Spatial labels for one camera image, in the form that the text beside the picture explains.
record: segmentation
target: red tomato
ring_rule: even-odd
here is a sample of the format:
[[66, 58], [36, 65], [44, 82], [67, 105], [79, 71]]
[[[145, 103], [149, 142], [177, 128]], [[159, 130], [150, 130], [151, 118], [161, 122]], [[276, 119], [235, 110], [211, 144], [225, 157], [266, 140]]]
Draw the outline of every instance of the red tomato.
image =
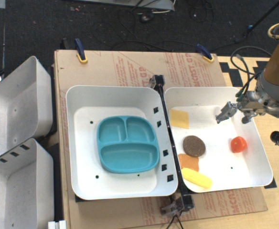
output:
[[247, 148], [247, 142], [241, 136], [237, 136], [231, 141], [231, 150], [233, 153], [240, 153]]

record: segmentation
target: yellow rectangular block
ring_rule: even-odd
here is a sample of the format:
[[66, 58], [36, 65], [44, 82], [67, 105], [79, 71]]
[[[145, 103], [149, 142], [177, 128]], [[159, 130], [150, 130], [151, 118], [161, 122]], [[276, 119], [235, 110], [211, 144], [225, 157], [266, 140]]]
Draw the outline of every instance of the yellow rectangular block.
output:
[[170, 110], [170, 125], [180, 128], [189, 129], [188, 113], [181, 110]]

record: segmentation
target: cardboard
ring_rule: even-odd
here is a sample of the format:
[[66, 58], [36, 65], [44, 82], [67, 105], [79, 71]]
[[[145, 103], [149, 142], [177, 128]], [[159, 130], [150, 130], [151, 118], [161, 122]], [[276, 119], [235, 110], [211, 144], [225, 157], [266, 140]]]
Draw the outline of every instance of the cardboard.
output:
[[[154, 74], [164, 75], [166, 88], [225, 86], [218, 57], [215, 55], [214, 62], [209, 63], [198, 53], [108, 51], [85, 51], [85, 53], [88, 58], [87, 64], [79, 62], [75, 50], [58, 50], [54, 54], [63, 209], [67, 227], [122, 229], [169, 223], [171, 218], [161, 215], [161, 208], [170, 204], [167, 197], [76, 202], [71, 186], [66, 91], [73, 85], [147, 86]], [[182, 221], [267, 210], [260, 187], [194, 194], [192, 197], [195, 208], [183, 213]]]

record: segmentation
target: brown patty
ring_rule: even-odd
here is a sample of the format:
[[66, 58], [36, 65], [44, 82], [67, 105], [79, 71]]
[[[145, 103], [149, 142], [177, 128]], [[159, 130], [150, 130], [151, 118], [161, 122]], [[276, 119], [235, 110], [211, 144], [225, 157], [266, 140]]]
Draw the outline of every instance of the brown patty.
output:
[[199, 137], [189, 135], [183, 140], [183, 150], [187, 155], [199, 157], [205, 153], [205, 144]]
[[195, 171], [199, 172], [199, 158], [198, 157], [192, 157], [186, 154], [178, 154], [180, 167], [183, 168], [189, 168]]

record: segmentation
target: clamp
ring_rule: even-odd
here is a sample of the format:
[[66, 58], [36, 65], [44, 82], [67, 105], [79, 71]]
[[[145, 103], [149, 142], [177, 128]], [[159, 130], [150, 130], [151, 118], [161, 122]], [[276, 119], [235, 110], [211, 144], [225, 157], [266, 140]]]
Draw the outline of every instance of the clamp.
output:
[[87, 57], [84, 53], [84, 48], [83, 48], [83, 45], [82, 45], [79, 38], [75, 39], [75, 46], [76, 46], [76, 49], [78, 51], [77, 57], [78, 57], [79, 61], [81, 63], [87, 63]]
[[204, 46], [197, 44], [196, 52], [201, 53], [203, 59], [208, 61], [209, 63], [212, 63], [214, 61], [214, 57], [210, 54], [210, 52]]

